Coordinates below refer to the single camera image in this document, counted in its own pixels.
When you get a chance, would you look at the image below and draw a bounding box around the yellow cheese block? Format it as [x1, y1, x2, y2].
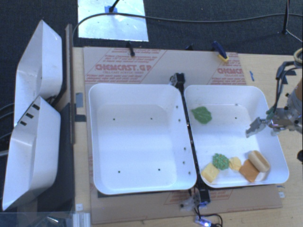
[201, 162, 221, 184]

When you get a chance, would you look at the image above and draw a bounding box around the green broccoli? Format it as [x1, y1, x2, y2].
[212, 152, 231, 171]

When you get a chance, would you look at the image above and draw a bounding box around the small yellow crumpled piece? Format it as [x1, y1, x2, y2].
[228, 156, 242, 172]

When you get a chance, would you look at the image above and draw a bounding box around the brown cardboard board red print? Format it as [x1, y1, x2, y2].
[82, 46, 284, 225]

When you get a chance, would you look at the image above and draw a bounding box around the green lettuce leaf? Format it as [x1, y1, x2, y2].
[190, 106, 213, 125]

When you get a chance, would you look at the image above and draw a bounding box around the tan bread bun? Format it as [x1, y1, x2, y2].
[248, 150, 271, 173]

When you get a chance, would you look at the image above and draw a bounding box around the orange cheese slice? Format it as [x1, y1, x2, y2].
[239, 159, 261, 183]

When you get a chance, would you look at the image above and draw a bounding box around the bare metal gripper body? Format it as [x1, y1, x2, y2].
[271, 107, 303, 135]

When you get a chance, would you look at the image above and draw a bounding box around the thin black rod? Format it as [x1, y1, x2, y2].
[178, 83, 205, 192]

